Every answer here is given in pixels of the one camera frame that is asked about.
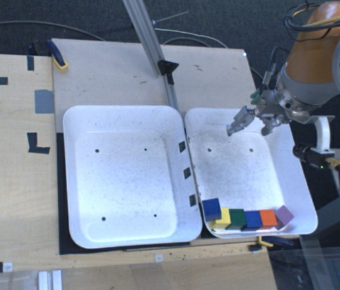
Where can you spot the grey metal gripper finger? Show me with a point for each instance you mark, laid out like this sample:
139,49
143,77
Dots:
270,127
239,121

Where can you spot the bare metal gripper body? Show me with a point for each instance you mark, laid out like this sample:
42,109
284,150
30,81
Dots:
278,106

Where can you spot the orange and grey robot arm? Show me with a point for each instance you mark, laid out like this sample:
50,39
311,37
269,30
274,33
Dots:
314,56

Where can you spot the white plastic tray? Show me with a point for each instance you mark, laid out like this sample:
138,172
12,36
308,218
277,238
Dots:
236,174
127,177

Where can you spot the purple cube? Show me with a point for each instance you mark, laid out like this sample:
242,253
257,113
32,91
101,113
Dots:
284,214

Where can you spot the orange cube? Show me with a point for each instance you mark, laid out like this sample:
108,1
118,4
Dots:
268,217

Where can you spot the blue cube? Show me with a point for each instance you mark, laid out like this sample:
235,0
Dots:
252,218
211,208

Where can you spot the green cube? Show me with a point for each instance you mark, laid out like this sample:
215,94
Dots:
237,216

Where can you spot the yellow cube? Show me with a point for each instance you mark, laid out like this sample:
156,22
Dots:
225,217

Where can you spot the pale flat board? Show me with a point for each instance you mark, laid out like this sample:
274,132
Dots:
112,71

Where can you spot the black cylinder on white bracket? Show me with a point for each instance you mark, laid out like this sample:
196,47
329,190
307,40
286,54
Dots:
322,134

